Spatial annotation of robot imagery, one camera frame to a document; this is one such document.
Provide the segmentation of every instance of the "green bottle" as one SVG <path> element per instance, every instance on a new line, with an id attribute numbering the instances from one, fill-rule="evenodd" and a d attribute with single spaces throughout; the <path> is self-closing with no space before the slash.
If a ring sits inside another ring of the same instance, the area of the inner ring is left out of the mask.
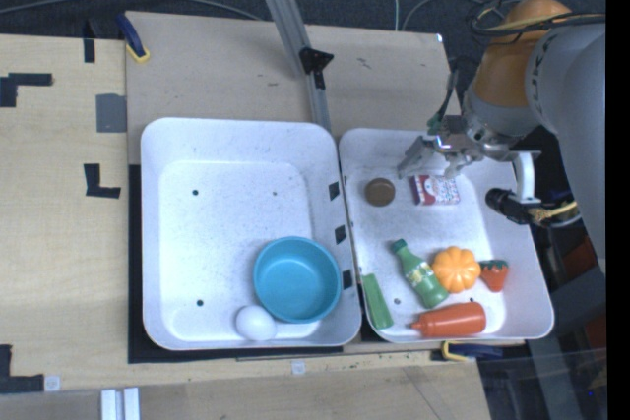
<path id="1" fill-rule="evenodd" d="M 439 282 L 431 266 L 424 259 L 412 254 L 405 240 L 394 242 L 392 250 L 401 259 L 405 278 L 426 308 L 433 308 L 449 297 L 449 292 Z"/>

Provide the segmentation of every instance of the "orange pumpkin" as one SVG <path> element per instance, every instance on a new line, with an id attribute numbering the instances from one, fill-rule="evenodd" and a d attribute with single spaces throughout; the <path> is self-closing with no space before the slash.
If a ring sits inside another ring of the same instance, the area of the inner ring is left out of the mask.
<path id="1" fill-rule="evenodd" d="M 473 252 L 455 246 L 439 252 L 431 267 L 442 286 L 451 293 L 470 289 L 481 274 Z"/>

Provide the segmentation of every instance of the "green cylinder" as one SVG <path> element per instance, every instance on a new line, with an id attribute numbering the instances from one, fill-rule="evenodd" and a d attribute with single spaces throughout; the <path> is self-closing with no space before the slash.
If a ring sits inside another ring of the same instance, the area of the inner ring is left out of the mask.
<path id="1" fill-rule="evenodd" d="M 390 310 L 387 307 L 383 291 L 381 291 L 381 286 L 378 284 L 376 276 L 374 276 L 374 273 L 370 273 L 364 275 L 361 279 L 372 326 L 376 330 L 391 327 L 394 324 L 392 314 L 390 314 Z"/>
<path id="2" fill-rule="evenodd" d="M 449 297 L 449 292 L 439 282 L 428 262 L 412 254 L 405 240 L 394 242 L 392 250 L 401 260 L 403 274 L 425 308 L 433 308 Z"/>

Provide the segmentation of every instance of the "blue bowl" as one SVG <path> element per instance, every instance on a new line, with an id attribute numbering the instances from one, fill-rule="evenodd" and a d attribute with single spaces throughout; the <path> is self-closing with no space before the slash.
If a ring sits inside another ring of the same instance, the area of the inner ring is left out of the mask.
<path id="1" fill-rule="evenodd" d="M 335 258 L 317 242 L 298 236 L 274 240 L 254 265 L 254 289 L 274 317 L 307 324 L 326 317 L 342 294 Z"/>

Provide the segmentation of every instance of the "black tape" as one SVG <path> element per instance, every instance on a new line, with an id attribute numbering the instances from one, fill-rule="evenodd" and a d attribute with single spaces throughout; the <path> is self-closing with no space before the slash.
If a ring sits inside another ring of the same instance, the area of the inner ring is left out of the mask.
<path id="1" fill-rule="evenodd" d="M 346 240 L 346 227 L 341 225 L 339 226 L 337 229 L 335 229 L 335 240 L 337 241 L 338 244 L 342 243 L 344 240 Z"/>
<path id="2" fill-rule="evenodd" d="M 342 280 L 344 282 L 344 289 L 352 287 L 352 271 L 346 270 L 342 273 Z"/>
<path id="3" fill-rule="evenodd" d="M 328 186 L 328 194 L 331 200 L 334 200 L 340 194 L 339 182 L 333 182 Z"/>
<path id="4" fill-rule="evenodd" d="M 0 107 L 15 107 L 18 86 L 52 86 L 52 74 L 9 73 L 0 78 Z"/>
<path id="5" fill-rule="evenodd" d="M 83 167 L 86 172 L 86 182 L 88 183 L 86 196 L 96 196 L 100 198 L 120 197 L 120 188 L 100 187 L 100 165 L 98 163 L 86 163 Z"/>
<path id="6" fill-rule="evenodd" d="M 94 63 L 96 61 L 95 40 L 93 38 L 83 39 L 83 61 Z"/>
<path id="7" fill-rule="evenodd" d="M 11 345 L 0 345 L 0 393 L 41 391 L 43 391 L 43 375 L 11 376 Z"/>

